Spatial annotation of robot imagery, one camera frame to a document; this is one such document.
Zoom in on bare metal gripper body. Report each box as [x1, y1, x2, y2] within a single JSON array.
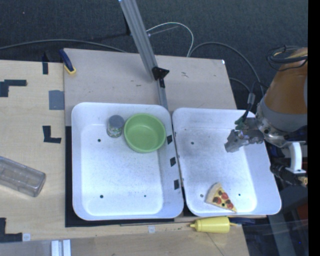
[[237, 117, 289, 148]]

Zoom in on small can with grey lid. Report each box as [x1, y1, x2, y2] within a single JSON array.
[[106, 114, 126, 139]]

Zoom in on clear plastic bottle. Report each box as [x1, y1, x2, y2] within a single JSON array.
[[0, 155, 47, 198]]

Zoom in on toy pizza slice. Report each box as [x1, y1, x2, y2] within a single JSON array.
[[205, 181, 238, 214]]

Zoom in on green bowl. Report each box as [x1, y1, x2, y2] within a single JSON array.
[[123, 113, 167, 154]]

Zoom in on pale flat board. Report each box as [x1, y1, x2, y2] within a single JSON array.
[[63, 48, 268, 226]]

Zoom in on black cylinder on white bracket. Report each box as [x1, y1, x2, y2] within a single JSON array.
[[269, 141, 309, 187]]

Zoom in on yellow squeeze bottle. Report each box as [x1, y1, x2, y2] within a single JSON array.
[[189, 216, 237, 234]]

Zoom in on white plastic tray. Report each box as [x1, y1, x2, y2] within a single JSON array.
[[171, 107, 283, 218], [71, 101, 185, 222]]

